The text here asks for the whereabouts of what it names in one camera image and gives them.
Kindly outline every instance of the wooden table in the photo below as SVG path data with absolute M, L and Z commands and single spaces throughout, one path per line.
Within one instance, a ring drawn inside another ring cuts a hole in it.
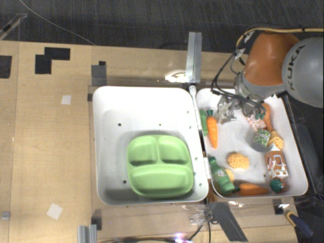
M 35 74 L 35 55 L 44 54 L 45 47 L 71 48 L 70 60 L 53 60 L 52 74 Z M 13 57 L 10 78 L 0 79 L 0 210 L 11 212 L 9 220 L 0 220 L 0 242 L 76 242 L 77 227 L 89 226 L 93 214 L 87 101 L 91 65 L 106 61 L 112 80 L 162 82 L 166 72 L 185 69 L 187 53 L 1 41 L 0 55 Z M 227 57 L 203 53 L 202 81 L 212 80 Z M 227 69 L 221 81 L 231 84 L 233 74 Z M 70 104 L 61 104 L 64 95 L 71 96 Z M 296 212 L 292 198 L 283 202 Z M 51 204 L 63 209 L 57 220 L 47 215 Z M 234 210 L 250 242 L 297 242 L 294 228 L 274 214 L 271 202 L 257 200 L 250 206 Z M 111 231 L 129 229 L 120 219 L 124 212 L 110 209 Z M 131 218 L 137 225 L 129 231 L 144 235 L 143 220 Z M 183 232 L 196 230 L 187 218 L 175 220 L 188 228 Z M 152 231 L 169 234 L 158 227 Z M 208 242 L 207 227 L 194 239 Z M 219 225 L 212 225 L 212 242 L 228 242 Z

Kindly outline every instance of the white square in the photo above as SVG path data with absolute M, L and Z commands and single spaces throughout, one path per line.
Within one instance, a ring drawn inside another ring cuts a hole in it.
M 47 215 L 52 217 L 55 220 L 58 220 L 63 208 L 59 207 L 56 204 L 51 204 L 49 210 L 47 211 Z
M 63 95 L 61 104 L 71 104 L 71 95 Z

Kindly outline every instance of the orange carrot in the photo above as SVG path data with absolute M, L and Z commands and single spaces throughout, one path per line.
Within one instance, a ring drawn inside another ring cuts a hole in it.
M 239 193 L 241 195 L 258 195 L 268 192 L 267 188 L 252 183 L 242 183 L 239 185 Z
M 213 110 L 207 110 L 208 118 L 206 120 L 209 139 L 214 148 L 218 146 L 218 129 L 217 121 L 213 117 Z

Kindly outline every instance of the green plate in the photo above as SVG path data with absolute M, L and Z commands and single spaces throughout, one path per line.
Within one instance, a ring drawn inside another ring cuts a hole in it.
M 148 198 L 185 195 L 194 182 L 187 145 L 169 135 L 133 139 L 127 148 L 127 172 L 132 190 Z

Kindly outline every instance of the green bottle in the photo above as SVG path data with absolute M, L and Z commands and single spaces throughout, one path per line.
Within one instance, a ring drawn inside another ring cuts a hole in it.
M 205 113 L 204 110 L 199 111 L 200 114 L 200 120 L 201 120 L 201 126 L 202 126 L 202 132 L 204 136 L 207 136 L 208 134 L 208 129 L 207 129 L 207 114 Z
M 225 169 L 217 164 L 217 161 L 213 156 L 209 157 L 208 161 L 211 167 L 213 181 L 219 185 L 221 193 L 225 195 L 232 193 L 235 190 L 235 187 L 229 180 Z

